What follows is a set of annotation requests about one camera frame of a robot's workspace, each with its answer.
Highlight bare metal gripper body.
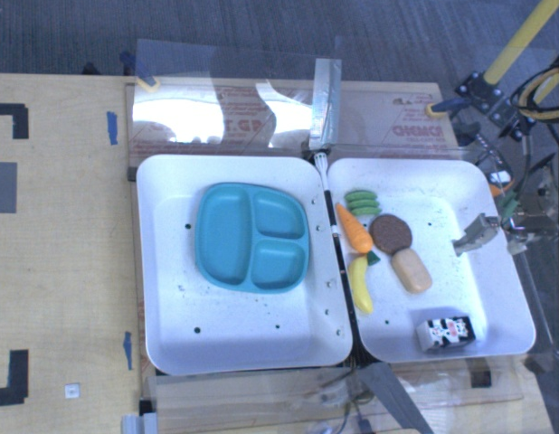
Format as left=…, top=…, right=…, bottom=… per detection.
left=498, top=210, right=559, bottom=243

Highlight white plastic tray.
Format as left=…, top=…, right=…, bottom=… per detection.
left=135, top=154, right=355, bottom=376
left=327, top=157, right=537, bottom=364

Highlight beige bread roll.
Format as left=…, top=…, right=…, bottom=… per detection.
left=390, top=247, right=433, bottom=295

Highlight brown round biscuit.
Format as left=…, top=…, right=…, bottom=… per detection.
left=368, top=213, right=413, bottom=257

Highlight cow print milk carton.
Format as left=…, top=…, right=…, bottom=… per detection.
left=415, top=316, right=478, bottom=353

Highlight orange carrot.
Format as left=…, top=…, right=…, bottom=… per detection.
left=335, top=202, right=382, bottom=267

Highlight green pea pods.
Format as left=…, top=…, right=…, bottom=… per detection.
left=344, top=189, right=383, bottom=218

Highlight yellow banana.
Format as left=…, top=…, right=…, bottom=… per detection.
left=347, top=254, right=374, bottom=316

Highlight brown cardboard board red print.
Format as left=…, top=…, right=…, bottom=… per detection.
left=125, top=78, right=526, bottom=420

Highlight blue divided plate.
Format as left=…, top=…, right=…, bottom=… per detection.
left=194, top=182, right=311, bottom=295

